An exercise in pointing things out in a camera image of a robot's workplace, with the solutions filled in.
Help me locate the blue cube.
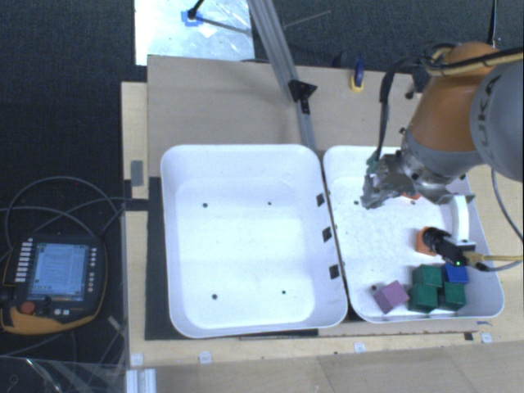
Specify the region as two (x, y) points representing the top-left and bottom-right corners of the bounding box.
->
(443, 263), (469, 285)

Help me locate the green cube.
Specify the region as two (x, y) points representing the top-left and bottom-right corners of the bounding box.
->
(406, 282), (440, 314)
(411, 264), (446, 288)
(441, 280), (468, 312)

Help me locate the white plastic tray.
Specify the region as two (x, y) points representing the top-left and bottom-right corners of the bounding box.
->
(322, 144), (505, 324)
(159, 143), (350, 339)

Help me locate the purple cube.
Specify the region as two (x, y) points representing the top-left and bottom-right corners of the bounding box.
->
(373, 280), (411, 315)

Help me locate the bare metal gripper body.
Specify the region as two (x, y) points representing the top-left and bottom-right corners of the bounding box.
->
(367, 153), (454, 206)

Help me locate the black cylinder on white bracket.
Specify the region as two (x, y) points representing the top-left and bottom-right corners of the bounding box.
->
(422, 193), (478, 268)

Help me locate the thin black rod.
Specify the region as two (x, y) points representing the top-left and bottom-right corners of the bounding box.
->
(319, 149), (350, 322)

